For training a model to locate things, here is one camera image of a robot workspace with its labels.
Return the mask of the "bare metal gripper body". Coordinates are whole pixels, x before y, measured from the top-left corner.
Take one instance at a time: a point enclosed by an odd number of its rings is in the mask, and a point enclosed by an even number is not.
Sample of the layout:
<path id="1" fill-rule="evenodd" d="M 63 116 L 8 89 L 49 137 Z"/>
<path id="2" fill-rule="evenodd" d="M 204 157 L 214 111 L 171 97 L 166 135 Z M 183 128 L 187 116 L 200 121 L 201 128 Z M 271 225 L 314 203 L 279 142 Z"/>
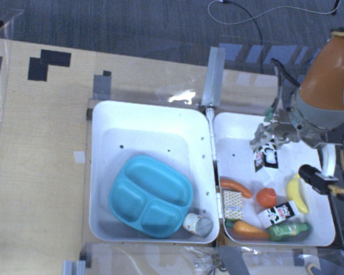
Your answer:
<path id="1" fill-rule="evenodd" d="M 287 137 L 292 143 L 297 143 L 299 141 L 297 129 L 292 125 L 289 119 L 289 113 L 285 109 L 279 109 L 275 112 L 268 111 L 265 115 L 264 122 L 267 123 L 267 142 L 274 141 L 275 135 Z"/>

